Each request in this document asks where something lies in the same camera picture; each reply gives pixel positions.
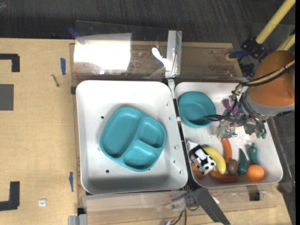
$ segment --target toy banana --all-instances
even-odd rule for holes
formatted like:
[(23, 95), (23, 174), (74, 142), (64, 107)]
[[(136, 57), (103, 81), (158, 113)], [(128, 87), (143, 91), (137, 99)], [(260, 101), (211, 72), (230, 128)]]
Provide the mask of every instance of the toy banana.
[(218, 172), (224, 174), (226, 171), (226, 162), (223, 156), (212, 147), (205, 147), (203, 149), (216, 162)]

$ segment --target wooden surface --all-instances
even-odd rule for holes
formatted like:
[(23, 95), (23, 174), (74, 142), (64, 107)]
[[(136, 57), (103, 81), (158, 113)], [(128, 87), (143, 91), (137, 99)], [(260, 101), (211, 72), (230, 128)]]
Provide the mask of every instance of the wooden surface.
[[(77, 213), (78, 186), (73, 100), (70, 93), (70, 44), (73, 40), (0, 38), (0, 53), (20, 56), (20, 73), (0, 60), (0, 84), (14, 84), (14, 110), (0, 111), (0, 201), (7, 201), (9, 182), (20, 181), (20, 206), (0, 211), (0, 224), (67, 224)], [(67, 62), (62, 75), (60, 58)], [(54, 74), (57, 88), (50, 75)], [(69, 174), (74, 174), (74, 192)], [(291, 224), (279, 192), (276, 207), (227, 212), (232, 224)], [(47, 206), (39, 207), (39, 199)], [(129, 223), (160, 224), (161, 220)], [(207, 224), (207, 215), (191, 216), (187, 224)]]

